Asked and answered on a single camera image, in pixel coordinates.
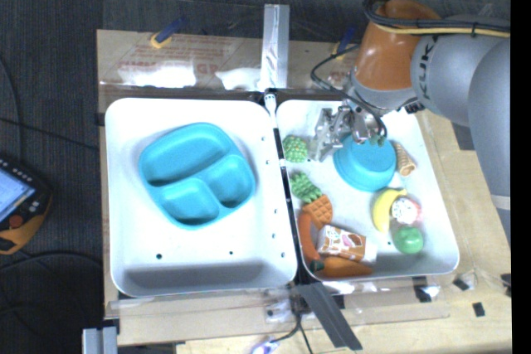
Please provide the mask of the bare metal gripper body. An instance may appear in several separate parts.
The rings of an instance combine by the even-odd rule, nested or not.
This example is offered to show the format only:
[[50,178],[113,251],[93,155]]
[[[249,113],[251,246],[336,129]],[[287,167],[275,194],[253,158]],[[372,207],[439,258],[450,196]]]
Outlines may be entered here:
[[372,115],[359,106],[351,107],[341,104],[336,109],[323,108],[319,115],[319,129],[330,127],[339,137],[351,134],[351,126],[354,122],[364,122],[369,130],[369,135],[373,135],[373,125],[370,120]]

